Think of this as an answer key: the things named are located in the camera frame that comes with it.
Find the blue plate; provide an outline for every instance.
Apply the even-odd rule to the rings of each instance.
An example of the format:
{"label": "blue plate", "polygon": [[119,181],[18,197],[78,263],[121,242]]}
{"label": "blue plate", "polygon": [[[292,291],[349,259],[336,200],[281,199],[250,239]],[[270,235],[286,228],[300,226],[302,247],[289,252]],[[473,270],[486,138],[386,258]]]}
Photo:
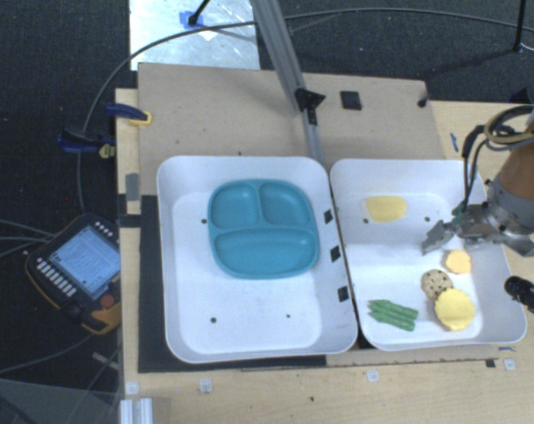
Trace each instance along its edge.
{"label": "blue plate", "polygon": [[309,200],[287,182],[253,179],[220,186],[210,197],[208,222],[214,259],[231,275],[294,276],[318,259]]}

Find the white tray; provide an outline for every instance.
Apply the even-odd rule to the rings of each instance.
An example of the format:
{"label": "white tray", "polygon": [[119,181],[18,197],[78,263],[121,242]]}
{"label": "white tray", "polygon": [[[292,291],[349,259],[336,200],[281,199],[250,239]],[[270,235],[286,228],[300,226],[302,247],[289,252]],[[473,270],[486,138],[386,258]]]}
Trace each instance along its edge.
{"label": "white tray", "polygon": [[[378,349],[511,343],[526,331],[523,307],[504,291],[511,273],[500,245],[484,244],[469,251],[473,272],[450,275],[454,287],[465,291],[476,306],[476,317],[465,330],[444,329],[421,289],[424,272],[444,269],[445,250],[463,248],[462,240],[454,237],[443,249],[425,256],[420,251],[426,232],[439,219],[452,219],[452,209],[463,198],[462,176],[463,164],[458,161],[347,159],[332,167],[332,190],[362,332]],[[407,214],[394,222],[373,223],[364,204],[373,195],[404,198]],[[485,198],[477,178],[470,203]],[[373,320],[368,304],[374,299],[418,310],[415,330]]]}
{"label": "white tray", "polygon": [[[214,261],[207,218],[214,190],[242,179],[275,179],[310,201],[320,255],[306,273],[277,280],[242,279]],[[164,325],[172,353],[188,363],[330,354],[357,338],[353,300],[331,210],[328,176],[304,157],[178,156],[157,173],[164,282]]]}

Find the wooden table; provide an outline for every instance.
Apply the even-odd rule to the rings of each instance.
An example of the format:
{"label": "wooden table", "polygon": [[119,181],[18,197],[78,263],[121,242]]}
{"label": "wooden table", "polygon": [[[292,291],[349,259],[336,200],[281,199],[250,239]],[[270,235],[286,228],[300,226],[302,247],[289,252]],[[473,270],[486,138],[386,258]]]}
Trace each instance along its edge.
{"label": "wooden table", "polygon": [[[117,101],[136,105],[137,90],[118,90]],[[508,107],[468,102],[430,102],[430,106],[446,159],[459,158],[451,134],[461,145],[476,124]],[[117,121],[120,194],[126,193],[126,176],[140,171],[140,130],[122,118]],[[484,178],[493,178],[506,156],[485,151],[479,169]],[[128,214],[140,213],[135,197],[126,206]],[[534,315],[528,312],[525,338],[510,347],[496,347],[494,367],[475,360],[139,374],[139,228],[121,228],[120,244],[123,383],[127,398],[153,398],[154,422],[534,423]],[[515,275],[534,282],[533,259],[508,250],[507,258]],[[375,372],[376,382],[371,381]],[[212,381],[210,394],[200,392],[201,380]]]}

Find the black floor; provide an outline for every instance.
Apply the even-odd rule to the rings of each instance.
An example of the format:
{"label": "black floor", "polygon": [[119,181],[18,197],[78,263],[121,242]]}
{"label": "black floor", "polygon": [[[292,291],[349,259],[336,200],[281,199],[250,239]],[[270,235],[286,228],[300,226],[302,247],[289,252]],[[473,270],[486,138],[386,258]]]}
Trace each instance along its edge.
{"label": "black floor", "polygon": [[[534,52],[511,50],[515,29],[495,23],[422,12],[466,14],[515,24],[519,0],[280,0],[287,15],[364,8],[318,25],[290,22],[305,72],[332,72],[425,80],[437,100],[508,102],[525,90],[534,102]],[[367,11],[378,8],[379,11]],[[525,26],[534,28],[534,0]],[[80,213],[76,158],[57,147],[66,126],[80,128],[109,73],[128,55],[128,0],[0,0],[0,218],[45,231],[63,229]],[[523,42],[534,48],[534,33]],[[260,47],[263,68],[270,62]],[[132,87],[123,71],[114,87]],[[111,100],[111,92],[102,102]],[[91,128],[111,131],[96,108]],[[82,183],[88,210],[117,216],[115,165],[85,155]],[[30,236],[0,224],[1,236]],[[0,242],[0,253],[23,242]],[[88,333],[74,327],[30,285],[23,250],[0,260],[0,369],[70,347]],[[110,356],[117,332],[3,378],[84,389]],[[113,390],[107,369],[95,390]]]}

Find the metal sheet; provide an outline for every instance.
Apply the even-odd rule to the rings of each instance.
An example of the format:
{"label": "metal sheet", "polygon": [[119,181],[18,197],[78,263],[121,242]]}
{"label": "metal sheet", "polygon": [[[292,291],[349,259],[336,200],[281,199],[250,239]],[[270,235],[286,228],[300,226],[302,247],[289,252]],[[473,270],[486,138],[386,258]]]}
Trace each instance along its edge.
{"label": "metal sheet", "polygon": [[[202,0],[130,0],[130,51],[170,34],[190,30],[180,14],[191,13]],[[203,24],[212,26],[253,20],[248,0],[211,0],[202,13]],[[138,63],[186,64],[259,70],[256,29],[244,26],[222,34],[202,32],[155,46],[132,61]]]}

